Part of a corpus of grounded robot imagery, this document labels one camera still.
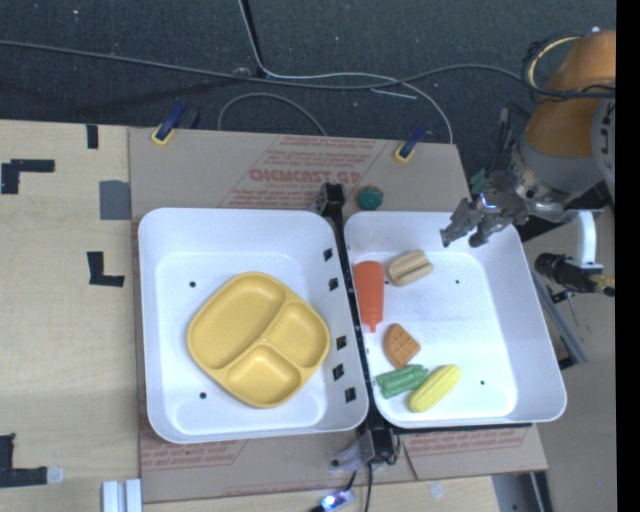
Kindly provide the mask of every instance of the yellow corn toy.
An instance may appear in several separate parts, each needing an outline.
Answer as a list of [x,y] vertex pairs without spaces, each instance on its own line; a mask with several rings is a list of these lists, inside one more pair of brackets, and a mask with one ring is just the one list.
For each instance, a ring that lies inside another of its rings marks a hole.
[[455,364],[437,368],[411,393],[409,409],[424,412],[433,407],[455,387],[461,376],[462,371]]

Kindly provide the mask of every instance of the yellow divided plate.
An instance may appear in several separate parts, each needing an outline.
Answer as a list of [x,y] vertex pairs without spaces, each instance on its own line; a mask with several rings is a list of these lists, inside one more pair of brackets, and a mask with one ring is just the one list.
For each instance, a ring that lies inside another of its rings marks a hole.
[[255,407],[294,396],[329,352],[330,334],[309,304],[277,279],[246,272],[198,311],[189,353],[229,393]]

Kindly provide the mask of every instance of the beige table surface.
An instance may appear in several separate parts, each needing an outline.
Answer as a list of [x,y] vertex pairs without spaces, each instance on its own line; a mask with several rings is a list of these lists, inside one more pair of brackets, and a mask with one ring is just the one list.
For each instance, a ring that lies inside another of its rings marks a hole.
[[[0,511],[100,510],[100,484],[139,477],[131,222],[100,220],[99,183],[129,181],[127,128],[0,121],[0,162],[54,159],[0,195],[0,435],[16,468],[61,467],[64,480],[0,489]],[[88,251],[122,288],[89,285]],[[146,505],[148,511],[303,511],[326,492]],[[357,490],[362,509],[364,489]],[[371,511],[498,511],[490,476],[374,485]]]

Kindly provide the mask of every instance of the cardboard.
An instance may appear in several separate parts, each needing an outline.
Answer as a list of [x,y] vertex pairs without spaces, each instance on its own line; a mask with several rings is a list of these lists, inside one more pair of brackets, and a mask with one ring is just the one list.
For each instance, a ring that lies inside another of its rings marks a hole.
[[[137,227],[161,207],[312,208],[325,182],[342,183],[345,219],[357,193],[373,185],[380,210],[453,211],[468,195],[457,148],[418,144],[412,159],[393,160],[401,142],[332,137],[177,130],[155,146],[153,129],[129,130],[134,303],[138,351],[140,458],[146,503],[342,487],[330,458],[355,432],[175,445],[146,417]],[[395,465],[377,468],[378,483],[546,469],[535,426],[436,431],[401,436]],[[359,475],[357,484],[366,475]]]

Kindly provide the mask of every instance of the white tray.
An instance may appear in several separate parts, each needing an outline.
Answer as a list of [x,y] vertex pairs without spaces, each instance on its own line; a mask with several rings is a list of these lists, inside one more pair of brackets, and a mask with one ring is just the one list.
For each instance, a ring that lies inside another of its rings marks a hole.
[[384,320],[376,332],[362,326],[372,377],[393,370],[382,350],[391,323],[421,343],[412,362],[429,369],[454,363],[462,379],[449,396],[414,413],[407,394],[385,400],[374,387],[380,413],[402,428],[498,425],[556,419],[566,393],[517,231],[509,226],[488,244],[466,238],[444,248],[440,229],[449,213],[361,212],[345,226],[349,260],[386,265],[422,249],[433,272],[404,287],[384,288]]
[[[222,441],[349,430],[363,421],[369,401],[325,219],[304,211],[163,208],[142,219],[138,235],[147,409],[160,436],[175,443]],[[331,332],[319,371],[271,409],[229,395],[196,365],[186,344],[188,324],[204,302],[248,271],[283,282]]]

